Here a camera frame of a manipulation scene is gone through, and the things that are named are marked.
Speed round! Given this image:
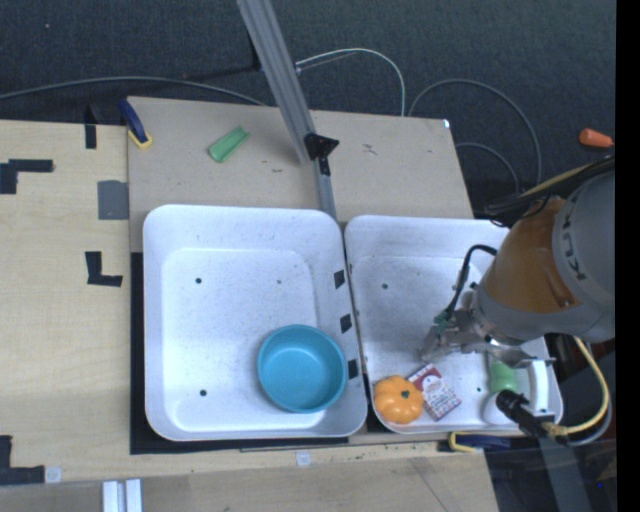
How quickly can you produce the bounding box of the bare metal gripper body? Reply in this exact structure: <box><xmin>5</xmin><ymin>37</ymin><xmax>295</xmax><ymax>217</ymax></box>
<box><xmin>432</xmin><ymin>306</ymin><xmax>524</xmax><ymax>355</ymax></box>

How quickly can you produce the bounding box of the red and white carton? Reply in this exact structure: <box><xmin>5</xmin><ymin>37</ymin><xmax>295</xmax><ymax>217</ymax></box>
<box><xmin>406</xmin><ymin>363</ymin><xmax>463</xmax><ymax>423</ymax></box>

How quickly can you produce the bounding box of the white plastic tray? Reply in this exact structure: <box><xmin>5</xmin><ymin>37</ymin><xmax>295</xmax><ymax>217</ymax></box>
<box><xmin>142</xmin><ymin>203</ymin><xmax>370</xmax><ymax>443</ymax></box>
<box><xmin>343</xmin><ymin>214</ymin><xmax>566</xmax><ymax>436</ymax></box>

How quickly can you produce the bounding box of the green and white bottle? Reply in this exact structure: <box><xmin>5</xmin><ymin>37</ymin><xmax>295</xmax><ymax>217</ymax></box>
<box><xmin>481</xmin><ymin>358</ymin><xmax>520</xmax><ymax>427</ymax></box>

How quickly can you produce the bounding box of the orange toy pumpkin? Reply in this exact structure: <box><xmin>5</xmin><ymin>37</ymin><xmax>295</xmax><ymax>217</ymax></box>
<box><xmin>372</xmin><ymin>374</ymin><xmax>425</xmax><ymax>427</ymax></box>

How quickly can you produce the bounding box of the blue bowl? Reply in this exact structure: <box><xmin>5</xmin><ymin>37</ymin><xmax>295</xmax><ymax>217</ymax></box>
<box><xmin>256</xmin><ymin>323</ymin><xmax>348</xmax><ymax>415</ymax></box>

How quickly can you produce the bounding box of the brown cardboard board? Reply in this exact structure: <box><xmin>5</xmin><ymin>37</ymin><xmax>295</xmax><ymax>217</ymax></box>
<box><xmin>127</xmin><ymin>95</ymin><xmax>501</xmax><ymax>447</ymax></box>

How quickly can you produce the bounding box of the black block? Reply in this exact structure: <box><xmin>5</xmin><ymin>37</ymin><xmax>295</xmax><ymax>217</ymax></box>
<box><xmin>303</xmin><ymin>131</ymin><xmax>341</xmax><ymax>162</ymax></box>

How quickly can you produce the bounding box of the orange tapered object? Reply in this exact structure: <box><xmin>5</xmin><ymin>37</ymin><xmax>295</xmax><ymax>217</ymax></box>
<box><xmin>578</xmin><ymin>127</ymin><xmax>616</xmax><ymax>150</ymax></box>

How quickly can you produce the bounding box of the green curved toy piece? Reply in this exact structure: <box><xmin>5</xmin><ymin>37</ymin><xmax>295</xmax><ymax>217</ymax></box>
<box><xmin>207</xmin><ymin>125</ymin><xmax>252</xmax><ymax>164</ymax></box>

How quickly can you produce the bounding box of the black cylinder on white bracket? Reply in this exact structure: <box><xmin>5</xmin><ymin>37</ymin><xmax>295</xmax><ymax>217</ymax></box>
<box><xmin>493</xmin><ymin>356</ymin><xmax>557</xmax><ymax>439</ymax></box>

